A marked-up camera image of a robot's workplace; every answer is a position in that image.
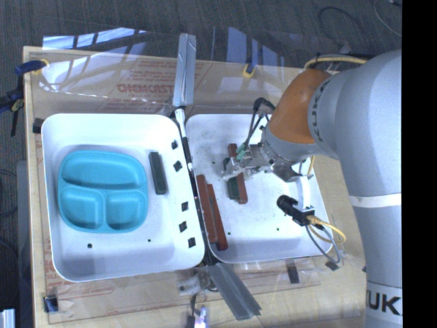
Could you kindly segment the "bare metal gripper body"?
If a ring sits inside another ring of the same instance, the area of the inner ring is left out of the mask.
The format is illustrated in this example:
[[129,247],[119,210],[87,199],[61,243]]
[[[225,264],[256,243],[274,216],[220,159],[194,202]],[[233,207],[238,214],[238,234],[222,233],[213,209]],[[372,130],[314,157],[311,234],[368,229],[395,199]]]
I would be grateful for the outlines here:
[[284,159],[262,143],[250,144],[242,153],[242,167],[255,167],[256,174],[273,174],[283,182],[294,182],[303,177],[298,166],[299,163]]

